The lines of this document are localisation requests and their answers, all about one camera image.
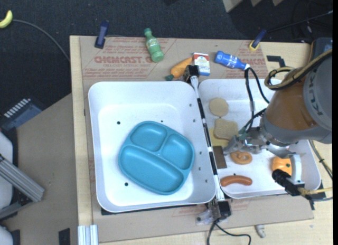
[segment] blue plate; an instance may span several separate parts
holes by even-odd
[[[123,143],[118,165],[138,185],[164,195],[177,192],[194,162],[190,141],[153,121],[139,123]]]

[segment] dark floor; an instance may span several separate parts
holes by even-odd
[[[70,35],[98,35],[102,20],[109,34],[143,36],[145,27],[157,37],[197,39],[254,39],[261,28],[298,22],[327,13],[332,0],[284,0],[274,6],[250,0],[230,13],[222,0],[0,0],[0,18],[12,10],[14,18],[50,33],[69,55]],[[332,37],[332,14],[270,33],[264,41],[311,42]],[[0,111],[25,96],[47,107],[71,92],[70,66],[55,44],[39,30],[13,22],[0,29]]]

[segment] banana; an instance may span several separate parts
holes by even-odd
[[[5,28],[6,26],[8,26],[12,22],[12,19],[13,13],[12,11],[8,11],[6,17],[2,21],[0,21],[0,28]]]

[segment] wooden table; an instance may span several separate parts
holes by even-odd
[[[73,117],[74,117],[74,141],[76,155],[76,177],[77,177],[77,200],[78,200],[78,223],[79,225],[89,226],[94,224],[93,206],[90,192],[90,176],[87,149],[87,129],[86,120],[83,114],[85,108],[85,98],[83,95],[83,77],[81,64],[81,45],[80,36],[70,37],[71,50],[71,75],[72,75],[72,97],[73,97]],[[196,47],[203,43],[213,44],[213,46],[222,43],[236,41],[220,41],[220,40],[177,40],[175,43],[186,43],[187,49],[191,43],[196,43]],[[268,62],[267,55],[281,56],[287,65],[295,67],[304,65],[309,56],[309,45],[301,43],[261,43],[261,54],[264,56],[268,70],[279,66],[278,63]],[[332,145],[323,145],[317,143],[320,152],[325,157],[329,165],[332,166]],[[324,187],[331,186],[331,180],[327,176],[324,168],[319,165],[318,169],[323,180]],[[260,238],[254,227],[241,227],[230,229],[229,232],[234,234],[246,233],[252,237],[252,244],[333,244],[333,202],[316,202],[313,211],[314,219],[283,222],[265,225],[265,238]],[[283,212],[275,207],[276,212]],[[105,242],[104,244],[205,244],[207,237],[207,228],[201,228],[201,231],[172,234],[161,237],[148,237],[142,239],[122,240],[115,242]],[[211,237],[211,244],[247,244],[248,239],[245,237],[235,238],[224,236],[221,231],[214,230]]]

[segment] green bottle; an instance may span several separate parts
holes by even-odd
[[[155,63],[158,63],[163,60],[164,54],[161,50],[161,46],[157,40],[152,35],[152,30],[150,28],[144,29],[144,35],[146,36],[146,46],[148,48],[149,53],[152,56],[152,60]]]

